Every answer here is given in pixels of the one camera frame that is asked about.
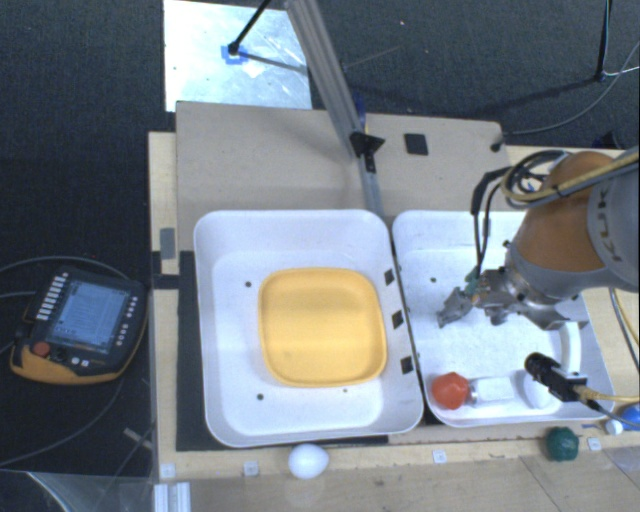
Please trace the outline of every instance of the wooden table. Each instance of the wooden table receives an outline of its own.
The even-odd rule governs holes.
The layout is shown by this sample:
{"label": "wooden table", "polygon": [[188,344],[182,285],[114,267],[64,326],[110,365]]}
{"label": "wooden table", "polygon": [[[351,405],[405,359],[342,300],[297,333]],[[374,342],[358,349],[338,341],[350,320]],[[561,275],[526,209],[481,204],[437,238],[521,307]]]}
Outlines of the wooden table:
{"label": "wooden table", "polygon": [[[370,117],[373,125],[402,127],[403,123],[396,116]],[[412,127],[420,122],[420,118],[407,119]],[[538,149],[506,150],[508,158],[517,161]],[[400,173],[401,167],[387,172]],[[178,227],[175,134],[150,134],[149,179],[152,248],[159,251],[160,230]],[[381,183],[383,198],[385,183],[394,183],[394,197],[401,199],[397,184],[410,194],[423,185],[416,179],[387,176]],[[446,187],[432,193],[449,194],[451,204],[464,210],[475,184],[467,182],[455,194]],[[163,274],[178,273],[177,256],[162,259],[161,265]],[[607,292],[589,291],[585,299],[614,389],[619,394],[637,393],[638,375]],[[623,294],[623,300],[637,330],[638,296]],[[603,422],[558,423],[570,426],[580,438],[579,457],[571,463],[550,462],[542,455],[541,439],[550,425],[540,423],[473,429],[419,426],[390,436],[384,446],[332,447],[329,469],[312,481],[299,481],[289,474],[289,447],[177,452],[177,306],[176,290],[154,290],[150,339],[158,478],[160,482],[190,481],[193,510],[585,511],[603,510],[613,503],[622,510],[631,509],[640,500],[640,432],[610,436],[603,431]],[[597,445],[602,449],[592,448]],[[434,452],[444,452],[447,462],[436,463]],[[244,463],[253,461],[259,464],[260,476],[244,477]]]}

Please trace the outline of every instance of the dark green ball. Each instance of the dark green ball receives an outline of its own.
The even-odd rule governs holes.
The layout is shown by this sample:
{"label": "dark green ball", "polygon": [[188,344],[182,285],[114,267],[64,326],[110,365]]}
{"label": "dark green ball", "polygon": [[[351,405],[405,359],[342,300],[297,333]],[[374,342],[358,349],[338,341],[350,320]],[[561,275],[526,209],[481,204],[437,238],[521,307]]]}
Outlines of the dark green ball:
{"label": "dark green ball", "polygon": [[567,427],[554,427],[547,434],[547,451],[552,460],[574,460],[580,441]]}

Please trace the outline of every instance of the yellow cable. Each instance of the yellow cable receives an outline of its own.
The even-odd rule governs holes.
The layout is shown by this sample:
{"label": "yellow cable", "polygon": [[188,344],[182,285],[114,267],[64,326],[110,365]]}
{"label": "yellow cable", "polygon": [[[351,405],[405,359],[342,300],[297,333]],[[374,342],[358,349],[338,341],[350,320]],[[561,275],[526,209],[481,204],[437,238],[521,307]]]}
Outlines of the yellow cable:
{"label": "yellow cable", "polygon": [[635,404],[640,402],[640,395],[636,396],[618,396],[618,395],[605,395],[598,391],[588,388],[587,386],[575,386],[573,390],[578,393],[581,400],[611,400],[613,402],[620,402],[625,404]]}
{"label": "yellow cable", "polygon": [[575,187],[576,185],[580,185],[581,183],[584,183],[585,181],[588,181],[590,179],[597,178],[599,176],[604,176],[605,174],[613,172],[622,167],[626,167],[627,165],[637,161],[638,161],[638,152],[636,151],[635,153],[631,153],[630,155],[627,155],[624,158],[620,158],[619,160],[614,160],[613,162],[607,165],[598,167],[592,171],[589,171],[586,174],[578,176],[577,178],[564,181],[560,183],[557,187],[548,188],[545,190],[537,190],[535,192],[530,192],[527,194],[518,194],[516,192],[513,192],[507,187],[507,183],[511,179],[511,175],[515,172],[516,168],[518,167],[518,164],[516,164],[511,169],[509,169],[507,174],[505,174],[504,177],[502,178],[502,182],[500,184],[500,190],[502,190],[502,193],[506,197],[508,197],[513,201],[519,201],[521,203],[530,203],[531,201],[544,199],[545,197],[548,197],[551,195],[556,195],[556,194],[561,195],[562,191],[567,190],[568,188],[572,188],[572,187]]}
{"label": "yellow cable", "polygon": [[638,341],[638,333],[633,329],[633,325],[631,324],[631,320],[629,320],[629,316],[627,315],[627,310],[622,305],[622,301],[620,300],[620,295],[618,295],[618,290],[613,290],[613,295],[618,302],[618,309],[620,310],[620,314],[622,315],[622,320],[624,320],[624,324],[627,326],[627,331],[631,334],[631,337],[636,342],[636,345],[640,345],[640,341]]}

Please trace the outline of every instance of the red emergency stop button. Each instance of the red emergency stop button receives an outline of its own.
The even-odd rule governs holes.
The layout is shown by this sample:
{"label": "red emergency stop button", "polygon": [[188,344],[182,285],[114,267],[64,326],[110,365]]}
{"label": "red emergency stop button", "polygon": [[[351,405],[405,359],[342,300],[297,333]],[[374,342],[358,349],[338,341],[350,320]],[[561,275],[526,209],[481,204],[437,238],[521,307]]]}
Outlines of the red emergency stop button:
{"label": "red emergency stop button", "polygon": [[47,357],[51,353],[51,345],[46,341],[38,341],[31,347],[31,352],[39,357]]}

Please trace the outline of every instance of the yellow plate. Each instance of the yellow plate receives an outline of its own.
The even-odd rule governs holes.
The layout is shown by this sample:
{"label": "yellow plate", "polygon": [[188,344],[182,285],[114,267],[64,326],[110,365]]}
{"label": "yellow plate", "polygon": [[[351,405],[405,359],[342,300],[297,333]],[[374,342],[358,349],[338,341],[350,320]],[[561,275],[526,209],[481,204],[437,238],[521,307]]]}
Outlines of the yellow plate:
{"label": "yellow plate", "polygon": [[387,362],[378,295],[353,270],[274,272],[260,287],[258,311],[267,368],[289,386],[358,384]]}

